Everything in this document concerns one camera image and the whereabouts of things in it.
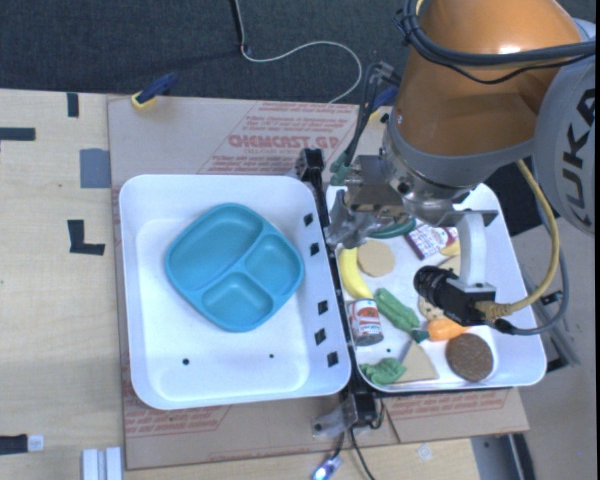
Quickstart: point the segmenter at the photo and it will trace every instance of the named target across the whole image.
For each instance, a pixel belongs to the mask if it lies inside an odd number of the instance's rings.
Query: red can
[[[349,326],[356,345],[373,345],[384,339],[380,313],[373,299],[359,299],[349,303]]]

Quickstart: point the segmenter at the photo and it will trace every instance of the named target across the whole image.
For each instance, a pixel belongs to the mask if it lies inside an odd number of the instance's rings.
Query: toy banana
[[[454,240],[451,245],[447,245],[440,249],[440,252],[445,256],[457,256],[460,254],[460,240]]]
[[[373,293],[358,269],[358,248],[341,249],[338,256],[342,284],[354,299],[373,299]]]

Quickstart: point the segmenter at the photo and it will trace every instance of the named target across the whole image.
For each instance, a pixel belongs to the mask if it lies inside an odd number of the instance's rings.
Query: carrot
[[[427,331],[429,331],[429,339],[431,341],[450,340],[451,338],[460,336],[467,329],[469,327],[464,327],[446,316],[431,320],[427,324]]]

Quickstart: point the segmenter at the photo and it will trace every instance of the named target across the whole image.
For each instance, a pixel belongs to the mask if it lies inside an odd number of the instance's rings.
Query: white tray
[[[329,187],[327,202],[333,204],[337,190],[341,187]],[[478,186],[469,197],[457,206],[458,209],[496,210],[498,216],[486,228],[487,265],[486,282],[496,287],[497,302],[516,302],[526,297],[527,292],[520,272],[511,238],[502,217],[502,211],[495,194],[486,186]],[[391,247],[396,264],[393,271],[379,278],[362,273],[372,292],[386,288],[403,304],[418,311],[418,294],[413,287],[413,277],[424,265],[438,265],[449,258],[436,254],[420,260],[403,237],[384,240]],[[345,301],[353,300],[343,290]],[[391,322],[380,315],[384,339],[371,346],[358,346],[355,349],[358,364],[376,364],[385,357],[402,360],[410,337],[396,329]],[[512,324],[520,328],[536,327],[536,321],[530,307],[523,308],[507,317]],[[502,388],[526,386],[540,381],[546,371],[547,359],[539,335],[511,336],[492,330],[487,326],[474,326],[469,331],[480,335],[490,345],[494,355],[494,367],[491,375],[480,382],[468,382],[455,375],[449,368],[444,355],[446,342],[423,341],[420,345],[431,358],[439,378],[435,380],[412,381],[400,385],[376,386],[380,391],[389,393],[409,393],[426,391],[465,390],[480,388]]]
[[[164,267],[171,242],[228,202],[267,219],[305,266],[289,301],[244,333],[224,331],[198,313]],[[131,380],[146,404],[182,409],[321,396],[347,384],[351,362],[315,199],[305,184],[286,176],[142,175],[122,187],[120,218]]]

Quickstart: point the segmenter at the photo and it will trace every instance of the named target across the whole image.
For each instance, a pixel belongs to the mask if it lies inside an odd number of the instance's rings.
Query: blue plate
[[[222,329],[246,332],[271,318],[304,277],[302,258],[270,222],[226,203],[170,245],[165,267],[178,292]]]

